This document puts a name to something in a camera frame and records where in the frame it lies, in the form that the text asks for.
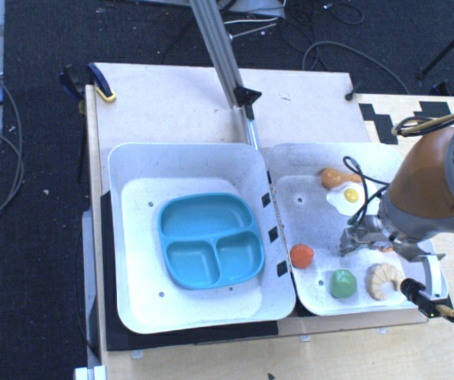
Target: blue object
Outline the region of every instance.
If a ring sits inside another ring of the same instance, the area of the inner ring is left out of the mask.
[[[229,193],[169,201],[158,215],[158,233],[169,274],[187,289],[242,283],[264,265],[255,216],[244,200]]]

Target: black floor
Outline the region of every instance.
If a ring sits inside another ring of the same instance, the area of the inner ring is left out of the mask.
[[[427,95],[441,85],[440,94],[454,95],[454,47],[416,77],[454,41],[454,0],[289,0],[286,17],[265,35],[234,40],[240,67],[300,70],[309,46],[332,41],[319,46],[313,68],[311,53],[307,69],[349,72],[360,93]],[[6,0],[4,83],[21,112],[25,183],[0,218],[0,380],[72,378],[86,365],[76,300],[88,166],[78,183],[83,118],[59,73],[90,62],[210,66],[191,19],[190,9],[144,2]],[[4,135],[13,142],[14,125],[6,102]],[[0,203],[14,159],[0,145]]]

